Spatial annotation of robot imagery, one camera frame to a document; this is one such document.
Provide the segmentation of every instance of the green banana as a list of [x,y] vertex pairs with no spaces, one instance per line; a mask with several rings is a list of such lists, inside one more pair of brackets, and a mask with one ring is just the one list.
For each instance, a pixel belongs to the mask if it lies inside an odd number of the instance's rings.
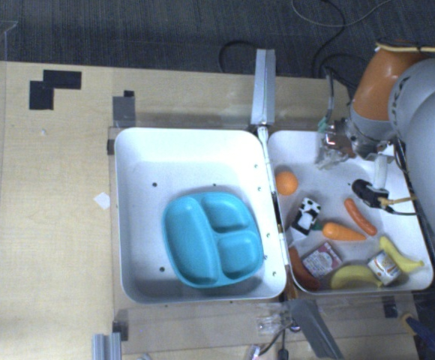
[[381,287],[383,283],[376,278],[374,273],[366,265],[346,265],[339,268],[331,278],[331,289],[345,288],[352,281],[364,281]]
[[379,239],[379,247],[391,257],[402,272],[410,273],[424,265],[422,260],[414,261],[401,255],[392,241],[385,236]]

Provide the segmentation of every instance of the white plastic tray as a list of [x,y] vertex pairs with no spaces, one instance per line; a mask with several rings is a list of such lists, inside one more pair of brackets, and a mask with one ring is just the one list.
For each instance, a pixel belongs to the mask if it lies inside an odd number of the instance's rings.
[[[324,282],[322,284],[323,290],[317,291],[317,293],[381,293],[423,290],[429,287],[434,272],[417,217],[397,216],[379,209],[371,209],[362,204],[351,189],[351,184],[356,179],[372,182],[374,163],[357,157],[339,163],[329,170],[319,170],[314,164],[317,148],[318,133],[316,132],[278,131],[273,133],[269,139],[268,149],[274,171],[291,170],[299,180],[298,190],[293,195],[279,195],[278,197],[284,230],[288,230],[303,198],[310,197],[322,206],[318,217],[318,221],[322,225],[326,221],[334,221],[360,231],[344,208],[344,200],[347,197],[352,197],[358,204],[361,213],[377,227],[378,233],[374,237],[368,236],[366,241],[331,241],[332,247],[345,263],[365,264],[380,250],[379,237],[382,235],[388,236],[403,255],[424,262],[423,267],[408,276],[400,277],[396,283],[388,287],[378,289],[375,286],[369,286],[331,291]],[[391,155],[392,150],[389,148],[384,153]],[[390,199],[399,199],[410,195],[404,175],[394,162],[388,165],[385,187],[390,192]],[[395,205],[394,209],[401,212],[414,212],[410,202]],[[292,236],[289,233],[287,235],[288,244],[292,244],[294,242]],[[326,239],[320,231],[311,231],[307,238],[297,241],[295,246],[301,257],[304,257],[324,241]]]
[[[271,299],[286,283],[269,180],[259,140],[240,130],[129,128],[115,141],[121,282],[139,303]],[[264,261],[240,283],[195,289],[168,259],[162,230],[166,206],[186,194],[226,191],[251,210]]]

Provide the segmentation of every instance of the blue plate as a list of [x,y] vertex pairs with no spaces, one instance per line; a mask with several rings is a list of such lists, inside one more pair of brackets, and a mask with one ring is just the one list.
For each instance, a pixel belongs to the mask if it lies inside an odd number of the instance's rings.
[[253,216],[229,193],[195,193],[173,200],[164,210],[163,235],[176,275],[190,287],[238,283],[263,264]]

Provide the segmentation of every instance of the white cable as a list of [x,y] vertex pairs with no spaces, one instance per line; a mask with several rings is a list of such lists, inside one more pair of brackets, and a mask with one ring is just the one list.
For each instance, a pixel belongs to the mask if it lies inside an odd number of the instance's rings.
[[355,24],[361,22],[362,20],[364,20],[366,17],[368,17],[369,15],[371,15],[376,9],[382,7],[385,4],[388,4],[389,2],[392,2],[393,0],[385,0],[382,3],[379,3],[376,7],[374,7],[373,9],[371,9],[369,12],[367,12],[363,17],[361,17],[360,19],[357,19],[356,21],[353,22],[349,22],[347,24],[323,24],[322,22],[317,22],[311,19],[308,19],[306,16],[303,16],[302,14],[300,14],[298,12],[298,10],[296,9],[296,7],[294,6],[294,0],[291,0],[291,7],[292,10],[294,11],[294,13],[296,15],[298,15],[299,17],[301,17],[303,20],[312,23],[316,26],[322,26],[322,27],[327,27],[327,28],[342,28],[342,27],[349,27],[349,26],[354,26]]

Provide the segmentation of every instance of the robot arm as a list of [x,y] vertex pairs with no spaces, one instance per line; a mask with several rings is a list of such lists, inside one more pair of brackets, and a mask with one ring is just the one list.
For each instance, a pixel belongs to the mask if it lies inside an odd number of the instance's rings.
[[344,132],[362,158],[398,138],[415,195],[435,234],[435,58],[376,53],[352,100]]

